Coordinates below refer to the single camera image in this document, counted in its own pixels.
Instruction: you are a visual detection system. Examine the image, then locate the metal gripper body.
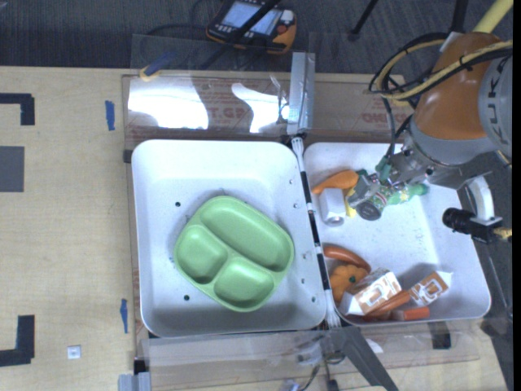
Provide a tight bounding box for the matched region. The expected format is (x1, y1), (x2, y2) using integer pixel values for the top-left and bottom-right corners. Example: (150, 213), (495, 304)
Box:
(378, 147), (464, 191)

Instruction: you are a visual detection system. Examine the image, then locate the green printed can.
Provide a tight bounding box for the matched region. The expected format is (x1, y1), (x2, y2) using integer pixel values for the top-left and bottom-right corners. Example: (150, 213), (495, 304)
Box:
(357, 182), (431, 222)

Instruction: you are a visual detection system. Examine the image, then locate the orange carrot with green top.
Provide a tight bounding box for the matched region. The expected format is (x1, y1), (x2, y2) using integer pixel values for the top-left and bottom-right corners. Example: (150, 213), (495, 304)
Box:
(311, 169), (368, 196)

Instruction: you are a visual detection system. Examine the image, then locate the yellow banana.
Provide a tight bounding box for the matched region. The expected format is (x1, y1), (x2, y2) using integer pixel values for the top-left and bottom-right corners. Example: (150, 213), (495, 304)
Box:
(344, 188), (359, 218)

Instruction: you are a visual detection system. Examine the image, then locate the white can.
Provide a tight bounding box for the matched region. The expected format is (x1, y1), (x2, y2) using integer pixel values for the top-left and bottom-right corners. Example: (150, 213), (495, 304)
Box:
(318, 187), (348, 228)

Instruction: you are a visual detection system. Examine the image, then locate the white plastic tray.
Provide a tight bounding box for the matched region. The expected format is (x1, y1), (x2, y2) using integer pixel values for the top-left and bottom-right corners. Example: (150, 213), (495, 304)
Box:
(303, 141), (493, 327)
(130, 138), (329, 339)

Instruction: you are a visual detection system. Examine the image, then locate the red-orange sausage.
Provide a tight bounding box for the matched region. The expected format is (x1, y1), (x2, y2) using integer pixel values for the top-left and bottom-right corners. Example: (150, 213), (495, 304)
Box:
(322, 243), (373, 275)

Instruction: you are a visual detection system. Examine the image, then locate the orange pumpkin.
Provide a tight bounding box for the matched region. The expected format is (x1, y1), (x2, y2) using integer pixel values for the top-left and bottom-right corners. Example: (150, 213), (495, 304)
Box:
(328, 263), (370, 303)

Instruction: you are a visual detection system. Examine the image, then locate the large orange and white carton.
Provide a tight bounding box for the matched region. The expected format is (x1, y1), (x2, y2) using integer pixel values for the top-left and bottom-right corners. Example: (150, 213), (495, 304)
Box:
(339, 267), (403, 317)

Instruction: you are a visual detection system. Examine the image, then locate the small orange and white carton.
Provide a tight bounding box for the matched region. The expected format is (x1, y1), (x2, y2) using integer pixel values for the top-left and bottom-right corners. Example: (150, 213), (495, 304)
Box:
(407, 270), (454, 307)

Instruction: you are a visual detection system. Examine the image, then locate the green divided plate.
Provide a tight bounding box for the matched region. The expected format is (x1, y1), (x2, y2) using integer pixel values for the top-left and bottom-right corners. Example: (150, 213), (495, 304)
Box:
(173, 195), (296, 313)

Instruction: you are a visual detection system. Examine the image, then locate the short red-orange carrot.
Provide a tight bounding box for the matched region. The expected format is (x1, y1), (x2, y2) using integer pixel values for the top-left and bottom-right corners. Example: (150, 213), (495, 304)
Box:
(392, 306), (431, 323)

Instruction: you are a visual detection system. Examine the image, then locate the black cylinder on white bracket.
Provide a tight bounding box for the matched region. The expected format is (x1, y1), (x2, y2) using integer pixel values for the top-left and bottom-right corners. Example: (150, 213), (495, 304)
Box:
(442, 175), (504, 244)

